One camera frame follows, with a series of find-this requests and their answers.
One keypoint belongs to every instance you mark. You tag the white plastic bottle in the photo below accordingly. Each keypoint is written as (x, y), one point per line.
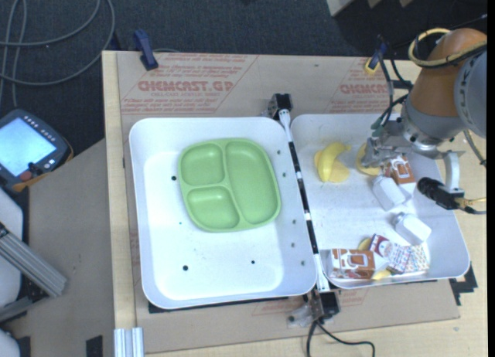
(388, 192)
(414, 228)

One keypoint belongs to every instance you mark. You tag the thin black and white rod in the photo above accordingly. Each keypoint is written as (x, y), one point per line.
(299, 177)

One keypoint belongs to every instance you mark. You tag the black cylinder on white bracket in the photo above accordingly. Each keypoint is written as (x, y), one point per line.
(437, 189)

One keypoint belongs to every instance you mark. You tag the green divided plate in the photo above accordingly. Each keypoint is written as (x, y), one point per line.
(247, 177)

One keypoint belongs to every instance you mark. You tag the large brown and white carton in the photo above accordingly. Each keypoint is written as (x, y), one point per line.
(352, 263)

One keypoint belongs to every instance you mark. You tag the small brown and white carton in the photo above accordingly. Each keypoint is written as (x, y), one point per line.
(402, 172)

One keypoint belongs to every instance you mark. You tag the brown cardboard board red print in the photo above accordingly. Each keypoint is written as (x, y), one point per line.
(216, 77)

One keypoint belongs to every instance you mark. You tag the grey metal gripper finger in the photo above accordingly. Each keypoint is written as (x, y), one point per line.
(383, 160)
(367, 157)

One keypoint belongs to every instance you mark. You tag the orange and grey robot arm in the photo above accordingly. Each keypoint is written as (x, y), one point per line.
(433, 89)

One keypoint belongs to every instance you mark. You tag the white patterned packet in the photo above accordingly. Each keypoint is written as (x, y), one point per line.
(419, 258)
(399, 259)

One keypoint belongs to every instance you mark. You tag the red and white carton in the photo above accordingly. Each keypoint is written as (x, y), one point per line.
(381, 248)

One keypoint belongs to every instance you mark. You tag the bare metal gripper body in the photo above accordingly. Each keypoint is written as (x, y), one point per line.
(394, 143)

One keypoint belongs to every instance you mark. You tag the white plastic tray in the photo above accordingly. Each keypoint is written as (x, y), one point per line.
(216, 262)
(348, 216)

